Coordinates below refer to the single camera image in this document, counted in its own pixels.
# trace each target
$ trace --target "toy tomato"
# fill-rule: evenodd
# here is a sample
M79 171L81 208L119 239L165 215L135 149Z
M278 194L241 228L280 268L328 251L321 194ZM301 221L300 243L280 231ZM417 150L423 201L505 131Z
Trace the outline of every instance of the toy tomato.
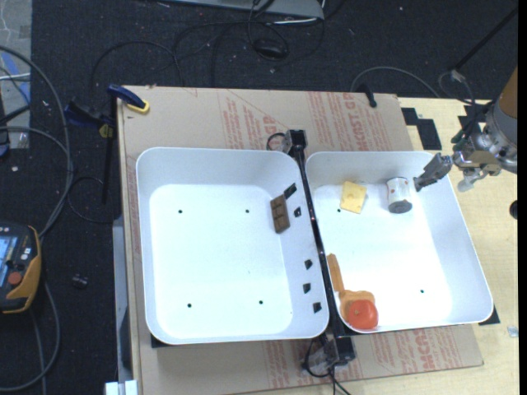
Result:
M349 306L347 322L355 329L373 329L379 323L379 313L371 301L356 300Z

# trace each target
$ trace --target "white tray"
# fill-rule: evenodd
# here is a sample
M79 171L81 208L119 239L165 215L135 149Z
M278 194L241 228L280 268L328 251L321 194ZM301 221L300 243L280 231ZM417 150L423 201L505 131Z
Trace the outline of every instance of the white tray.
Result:
M476 323L492 313L448 177L419 193L413 186L431 157L415 151L318 152L306 163L325 252L337 256L347 290L375 296L379 325L367 332ZM386 181L394 177L412 183L413 208L404 214L388 210ZM367 187L360 214L339 209L347 180Z
M315 239L291 157L152 148L139 157L137 177L146 319L155 338L172 345L278 340L327 328ZM277 234L270 201L292 184L291 228Z

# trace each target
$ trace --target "cardboard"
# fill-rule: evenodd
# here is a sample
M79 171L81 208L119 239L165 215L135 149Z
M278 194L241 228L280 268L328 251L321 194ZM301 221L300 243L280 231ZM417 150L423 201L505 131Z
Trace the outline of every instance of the cardboard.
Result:
M327 383L301 370L307 341L238 342L152 348L144 318L135 163L153 146L264 149L289 128L307 131L314 151L410 151L399 101L376 95L130 86L146 115L121 105L119 140L128 252L133 375L145 395L247 393ZM357 359L339 381L464 368L483 363L470 325L353 338Z

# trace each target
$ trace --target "multimeter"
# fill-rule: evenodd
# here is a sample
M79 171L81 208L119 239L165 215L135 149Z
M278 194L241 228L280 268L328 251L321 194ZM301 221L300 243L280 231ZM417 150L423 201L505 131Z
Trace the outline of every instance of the multimeter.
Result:
M0 312L28 310L39 286L41 265L36 230L0 220Z

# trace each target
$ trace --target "yellow sponge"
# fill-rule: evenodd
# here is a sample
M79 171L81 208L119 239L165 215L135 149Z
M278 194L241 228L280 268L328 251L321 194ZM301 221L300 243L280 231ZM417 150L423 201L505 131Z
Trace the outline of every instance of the yellow sponge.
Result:
M343 195L340 198L340 207L346 211L360 214L364 199L366 198L366 188L351 181L344 182Z

